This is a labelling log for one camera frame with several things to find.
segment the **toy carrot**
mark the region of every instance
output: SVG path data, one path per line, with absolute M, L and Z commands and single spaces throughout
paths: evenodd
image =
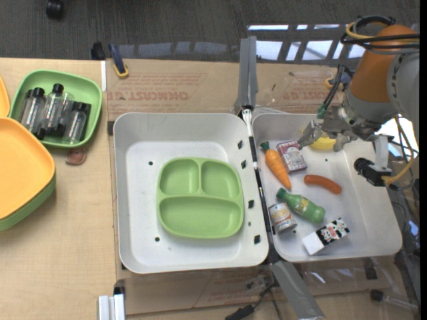
M 270 145 L 267 141 L 261 143 L 260 146 L 266 152 L 267 166 L 272 170 L 273 174 L 280 182 L 290 190 L 292 188 L 291 181 L 289 180 L 288 172 L 286 171 L 280 154 L 276 150 L 270 149 Z

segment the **wooden table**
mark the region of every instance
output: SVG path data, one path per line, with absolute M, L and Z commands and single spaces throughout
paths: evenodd
M 101 66 L 99 61 L 2 58 L 0 75 L 12 100 L 21 80 L 33 70 L 66 71 L 102 86 Z M 0 232 L 1 319 L 93 320 L 97 318 L 97 298 L 113 292 L 116 260 L 106 103 L 104 93 L 97 131 L 86 146 L 86 162 L 68 165 L 65 150 L 49 149 L 57 170 L 55 192 L 22 222 Z M 384 262 L 394 283 L 402 287 L 392 257 Z M 413 319 L 401 309 L 373 304 L 367 292 L 323 295 L 316 300 L 328 319 Z M 285 299 L 278 301 L 278 307 L 284 319 L 296 319 Z M 224 319 L 237 308 L 228 305 L 129 318 L 214 320 Z M 248 319 L 278 316 L 273 303 L 266 301 Z

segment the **green plate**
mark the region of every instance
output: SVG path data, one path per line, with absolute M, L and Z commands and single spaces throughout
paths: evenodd
M 86 121 L 87 128 L 85 132 L 85 138 L 80 142 L 70 145 L 68 143 L 62 143 L 60 137 L 46 135 L 45 138 L 41 140 L 41 142 L 44 145 L 52 147 L 80 147 L 91 139 L 91 136 L 95 131 L 99 115 L 101 113 L 102 91 L 98 84 L 90 79 L 73 75 L 71 73 L 54 70 L 42 69 L 32 71 L 24 77 L 20 86 L 18 87 L 18 90 L 12 101 L 9 117 L 15 120 L 18 118 L 22 101 L 24 99 L 25 93 L 28 90 L 40 87 L 43 88 L 45 90 L 45 94 L 48 95 L 51 92 L 53 85 L 56 83 L 62 84 L 64 86 L 64 91 L 71 93 L 75 97 L 76 101 L 88 103 L 91 105 L 89 117 Z
M 206 158 L 168 161 L 157 183 L 157 216 L 166 231 L 181 237 L 234 235 L 244 218 L 238 172 L 228 163 Z

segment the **toy green bottle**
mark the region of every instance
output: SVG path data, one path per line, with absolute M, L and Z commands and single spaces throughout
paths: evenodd
M 317 206 L 302 195 L 294 195 L 280 188 L 276 197 L 285 201 L 289 208 L 294 210 L 298 215 L 313 223 L 320 223 L 325 215 L 326 210 L 323 207 Z

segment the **small brown object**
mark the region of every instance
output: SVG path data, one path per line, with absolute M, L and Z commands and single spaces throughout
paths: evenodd
M 66 163 L 70 165 L 81 165 L 86 160 L 86 150 L 82 147 L 68 150 Z

